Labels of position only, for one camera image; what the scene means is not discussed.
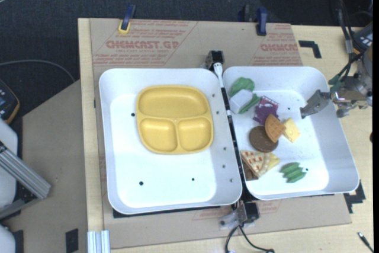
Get white plastic tray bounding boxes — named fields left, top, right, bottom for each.
left=98, top=68, right=243, bottom=215
left=221, top=65, right=361, bottom=201

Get yellow cheese wedge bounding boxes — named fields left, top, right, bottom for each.
left=280, top=117, right=301, bottom=144

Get orange waffle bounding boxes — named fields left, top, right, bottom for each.
left=264, top=113, right=287, bottom=143

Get green pea pods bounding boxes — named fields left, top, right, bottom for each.
left=279, top=161, right=308, bottom=184

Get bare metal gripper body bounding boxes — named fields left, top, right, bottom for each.
left=330, top=75, right=374, bottom=110

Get white carton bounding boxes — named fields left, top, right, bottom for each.
left=229, top=89, right=253, bottom=115

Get thin black and white rod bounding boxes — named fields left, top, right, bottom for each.
left=213, top=62, right=247, bottom=203

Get brown round biscuit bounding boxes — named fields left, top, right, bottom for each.
left=248, top=125, right=280, bottom=153

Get yellow pizza slice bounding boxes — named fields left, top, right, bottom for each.
left=239, top=149, right=281, bottom=178

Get purple packet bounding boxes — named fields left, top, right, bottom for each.
left=252, top=95, right=280, bottom=126

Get brown cardboard board red print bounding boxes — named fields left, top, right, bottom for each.
left=88, top=18, right=354, bottom=249

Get yellow divided plate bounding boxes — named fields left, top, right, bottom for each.
left=135, top=84, right=214, bottom=155

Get green lettuce leaf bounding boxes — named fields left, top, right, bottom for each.
left=230, top=76, right=256, bottom=98

